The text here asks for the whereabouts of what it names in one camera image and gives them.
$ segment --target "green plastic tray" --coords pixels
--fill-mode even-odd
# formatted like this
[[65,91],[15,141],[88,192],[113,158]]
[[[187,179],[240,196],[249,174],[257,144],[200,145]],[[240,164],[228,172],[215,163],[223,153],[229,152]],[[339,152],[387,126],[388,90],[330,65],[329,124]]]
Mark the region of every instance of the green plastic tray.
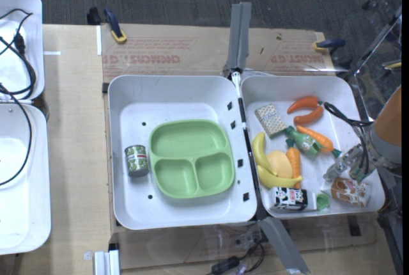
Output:
[[149,155],[159,189],[172,198],[198,198],[227,190],[235,178],[229,139],[210,120],[180,120],[157,126]]

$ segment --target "plastic carrot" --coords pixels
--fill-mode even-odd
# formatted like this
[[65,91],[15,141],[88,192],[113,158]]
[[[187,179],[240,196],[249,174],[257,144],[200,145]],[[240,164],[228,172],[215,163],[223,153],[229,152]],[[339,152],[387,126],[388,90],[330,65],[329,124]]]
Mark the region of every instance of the plastic carrot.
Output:
[[[301,157],[300,157],[300,152],[294,148],[294,140],[293,139],[287,139],[286,140],[288,149],[286,152],[287,158],[289,160],[289,163],[291,164],[291,168],[293,168],[293,177],[292,178],[297,178],[298,176],[301,175]],[[301,182],[297,182],[294,184],[295,189],[300,189],[301,188]]]
[[315,141],[317,141],[321,146],[321,151],[322,152],[332,152],[332,154],[337,158],[340,154],[341,151],[334,149],[334,145],[332,144],[332,141],[324,136],[323,134],[317,133],[313,131],[312,129],[308,129],[306,127],[297,125],[296,126],[297,131],[303,134],[307,134],[311,136]]
[[321,104],[321,101],[318,101],[317,97],[309,95],[307,97],[302,97],[296,100],[290,107],[287,109],[287,113],[290,114],[293,111],[296,111],[301,108],[314,108],[318,104]]
[[324,108],[322,108],[321,106],[318,106],[313,111],[311,111],[309,114],[294,117],[294,124],[295,125],[305,125],[308,123],[315,122],[319,117],[322,116],[323,112],[324,112]]

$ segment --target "toy vegetable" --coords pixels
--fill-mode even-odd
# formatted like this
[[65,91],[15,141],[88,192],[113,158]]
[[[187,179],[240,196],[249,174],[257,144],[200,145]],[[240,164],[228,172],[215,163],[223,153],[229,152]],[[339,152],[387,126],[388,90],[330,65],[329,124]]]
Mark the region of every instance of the toy vegetable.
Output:
[[326,136],[317,133],[313,131],[312,129],[307,129],[303,126],[297,125],[297,130],[300,133],[307,134],[311,136],[313,139],[315,139],[321,146],[321,151],[322,152],[332,152],[332,154],[335,156],[335,158],[338,158],[339,155],[341,154],[341,151],[334,149],[334,145],[332,144],[332,141],[327,138]]
[[[300,152],[294,148],[294,140],[293,139],[287,139],[286,140],[288,149],[286,152],[287,158],[289,160],[289,163],[291,164],[291,168],[293,168],[293,178],[297,178],[298,176],[301,175],[301,158],[300,158]],[[301,183],[297,182],[294,184],[295,189],[300,189],[301,188]]]
[[320,105],[322,102],[318,101],[317,97],[309,95],[308,97],[303,97],[296,100],[290,107],[287,109],[287,113],[290,114],[293,111],[296,111],[301,108],[314,108],[317,105]]
[[307,155],[315,157],[320,151],[321,145],[311,136],[297,132],[292,126],[287,127],[285,132],[294,139],[298,148]]
[[316,107],[313,111],[309,114],[305,114],[303,116],[295,116],[294,117],[294,124],[295,125],[305,125],[312,122],[315,122],[324,112],[324,108],[321,106]]
[[293,166],[284,152],[274,150],[266,154],[266,157],[273,169],[272,173],[278,177],[293,178]]
[[314,108],[309,114],[294,117],[295,125],[305,125],[315,122],[322,116],[324,108],[322,108],[320,104],[322,104],[322,101],[318,101],[317,97],[309,95],[307,97],[298,99],[292,105],[290,105],[290,107],[287,109],[287,113],[290,114],[293,111],[301,108]]

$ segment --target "tin can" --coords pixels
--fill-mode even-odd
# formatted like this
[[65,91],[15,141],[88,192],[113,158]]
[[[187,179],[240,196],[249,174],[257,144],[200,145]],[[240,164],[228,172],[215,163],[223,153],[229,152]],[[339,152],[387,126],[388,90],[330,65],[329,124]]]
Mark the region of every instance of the tin can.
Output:
[[131,145],[125,149],[128,175],[130,177],[141,177],[149,173],[148,158],[143,145]]

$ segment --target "yellow banana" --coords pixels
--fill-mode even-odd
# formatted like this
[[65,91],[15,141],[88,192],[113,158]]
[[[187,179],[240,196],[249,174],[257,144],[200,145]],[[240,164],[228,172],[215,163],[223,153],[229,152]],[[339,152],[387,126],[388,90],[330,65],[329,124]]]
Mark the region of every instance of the yellow banana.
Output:
[[297,178],[284,178],[277,177],[267,171],[264,167],[257,165],[257,174],[260,179],[261,184],[263,184],[268,189],[271,189],[273,186],[276,187],[294,187],[294,185],[302,180],[301,175]]
[[258,133],[254,136],[253,142],[251,143],[251,148],[253,150],[254,160],[256,161],[256,165],[260,165],[261,167],[265,168],[271,174],[277,174],[272,169],[270,162],[267,159],[267,156],[264,152],[264,144],[265,144],[265,135],[264,132]]

